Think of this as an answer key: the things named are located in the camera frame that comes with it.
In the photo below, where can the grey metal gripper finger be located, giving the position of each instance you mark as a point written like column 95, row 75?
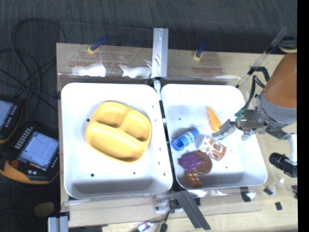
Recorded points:
column 227, row 126
column 219, row 135

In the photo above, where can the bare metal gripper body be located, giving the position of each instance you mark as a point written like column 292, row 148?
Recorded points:
column 252, row 122

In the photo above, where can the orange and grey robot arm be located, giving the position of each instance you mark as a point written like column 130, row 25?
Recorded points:
column 282, row 86

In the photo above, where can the orange and white carton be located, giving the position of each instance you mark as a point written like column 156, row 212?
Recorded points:
column 213, row 147

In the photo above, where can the orange carrot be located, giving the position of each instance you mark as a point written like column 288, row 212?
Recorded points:
column 214, row 120

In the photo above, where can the round brown biscuit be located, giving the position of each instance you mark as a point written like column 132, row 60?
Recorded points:
column 205, row 164

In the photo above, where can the clear bottle with blue cap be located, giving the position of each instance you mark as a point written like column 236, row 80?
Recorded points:
column 184, row 139

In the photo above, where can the white plastic tray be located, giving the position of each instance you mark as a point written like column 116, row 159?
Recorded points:
column 231, row 168
column 116, row 178

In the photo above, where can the purple grapes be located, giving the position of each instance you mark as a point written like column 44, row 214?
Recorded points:
column 189, row 162

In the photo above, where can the brown chocolate bar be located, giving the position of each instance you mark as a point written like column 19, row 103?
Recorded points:
column 193, row 179

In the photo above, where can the thin black and white rod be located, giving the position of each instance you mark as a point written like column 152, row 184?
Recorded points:
column 165, row 129

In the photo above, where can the yellow divided plate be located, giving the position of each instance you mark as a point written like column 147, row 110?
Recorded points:
column 118, row 132

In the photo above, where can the brown cardboard board red print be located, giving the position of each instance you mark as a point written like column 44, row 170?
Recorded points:
column 108, row 57

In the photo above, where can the black cylinder on white bracket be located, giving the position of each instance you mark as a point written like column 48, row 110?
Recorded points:
column 286, row 164

